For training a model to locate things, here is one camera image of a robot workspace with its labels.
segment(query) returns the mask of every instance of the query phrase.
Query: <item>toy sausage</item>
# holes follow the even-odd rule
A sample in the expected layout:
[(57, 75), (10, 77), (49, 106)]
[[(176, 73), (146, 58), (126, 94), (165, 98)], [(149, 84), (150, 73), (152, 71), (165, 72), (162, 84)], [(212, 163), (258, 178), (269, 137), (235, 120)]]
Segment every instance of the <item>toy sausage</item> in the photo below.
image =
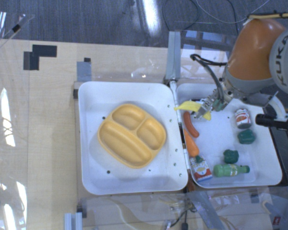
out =
[(185, 129), (183, 129), (183, 133), (184, 133), (184, 138), (185, 138), (185, 142), (187, 145), (187, 150), (188, 150), (189, 156), (190, 157), (197, 156), (200, 153), (198, 146), (196, 145), (196, 143), (194, 142), (192, 137), (189, 135), (189, 133)]
[(194, 138), (198, 138), (199, 137), (199, 133), (198, 131), (194, 128), (194, 126), (192, 125), (192, 121), (191, 121), (191, 115), (189, 112), (184, 112), (183, 114), (183, 121), (184, 124), (187, 128), (187, 130), (189, 131), (189, 133), (194, 137)]

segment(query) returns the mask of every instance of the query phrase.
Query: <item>toy broccoli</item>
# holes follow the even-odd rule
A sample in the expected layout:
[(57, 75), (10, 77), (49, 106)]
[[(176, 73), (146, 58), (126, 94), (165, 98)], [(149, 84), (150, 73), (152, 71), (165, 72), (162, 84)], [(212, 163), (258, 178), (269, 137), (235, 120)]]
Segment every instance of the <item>toy broccoli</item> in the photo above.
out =
[(238, 162), (239, 154), (238, 151), (233, 151), (233, 150), (225, 150), (223, 152), (224, 154), (224, 162), (225, 163), (236, 163)]

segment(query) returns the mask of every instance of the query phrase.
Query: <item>green bottle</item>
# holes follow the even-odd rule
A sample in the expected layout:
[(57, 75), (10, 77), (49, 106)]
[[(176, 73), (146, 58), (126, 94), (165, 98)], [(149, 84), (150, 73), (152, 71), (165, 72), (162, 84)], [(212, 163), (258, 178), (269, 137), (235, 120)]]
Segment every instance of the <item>green bottle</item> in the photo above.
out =
[(229, 164), (218, 164), (215, 165), (213, 168), (213, 173), (216, 177), (222, 176), (235, 176), (240, 173), (249, 173), (250, 168), (249, 166), (238, 166), (233, 163)]

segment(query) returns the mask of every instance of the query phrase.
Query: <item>yellow divided plate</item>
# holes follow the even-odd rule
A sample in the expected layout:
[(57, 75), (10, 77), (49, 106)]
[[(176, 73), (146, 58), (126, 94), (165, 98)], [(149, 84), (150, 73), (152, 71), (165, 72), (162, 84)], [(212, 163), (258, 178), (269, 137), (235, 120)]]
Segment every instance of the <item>yellow divided plate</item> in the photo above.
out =
[(166, 140), (163, 126), (133, 104), (116, 108), (98, 129), (98, 141), (115, 159), (131, 168), (148, 165)]

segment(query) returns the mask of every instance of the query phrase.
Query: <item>red and white can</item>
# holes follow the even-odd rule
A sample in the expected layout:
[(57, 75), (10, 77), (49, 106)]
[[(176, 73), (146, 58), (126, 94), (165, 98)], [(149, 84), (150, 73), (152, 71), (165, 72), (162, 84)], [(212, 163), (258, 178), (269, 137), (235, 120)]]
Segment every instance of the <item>red and white can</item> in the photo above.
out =
[(238, 109), (235, 117), (238, 128), (249, 128), (252, 125), (249, 110), (246, 108)]

